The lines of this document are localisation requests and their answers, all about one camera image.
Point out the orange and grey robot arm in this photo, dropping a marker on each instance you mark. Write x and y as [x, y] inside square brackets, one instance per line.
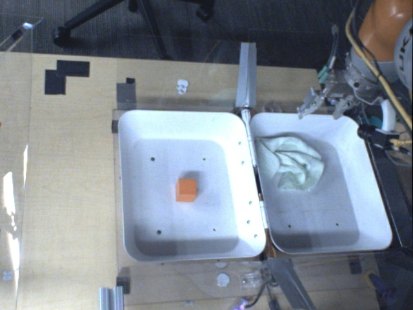
[384, 21]

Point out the white plastic tray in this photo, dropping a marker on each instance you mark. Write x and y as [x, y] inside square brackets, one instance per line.
[190, 134]
[322, 212]

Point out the orange cube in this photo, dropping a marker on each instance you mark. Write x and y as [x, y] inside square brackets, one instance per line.
[186, 190]

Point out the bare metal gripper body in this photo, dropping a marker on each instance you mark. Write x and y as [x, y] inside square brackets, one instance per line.
[363, 90]

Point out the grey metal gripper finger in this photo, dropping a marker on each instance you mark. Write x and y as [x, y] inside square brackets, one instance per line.
[311, 103]
[344, 106]

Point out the pale green crumpled cloth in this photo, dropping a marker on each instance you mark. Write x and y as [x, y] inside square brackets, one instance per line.
[290, 163]

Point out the black cylinder on white bracket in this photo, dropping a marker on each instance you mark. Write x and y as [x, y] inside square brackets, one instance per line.
[377, 136]

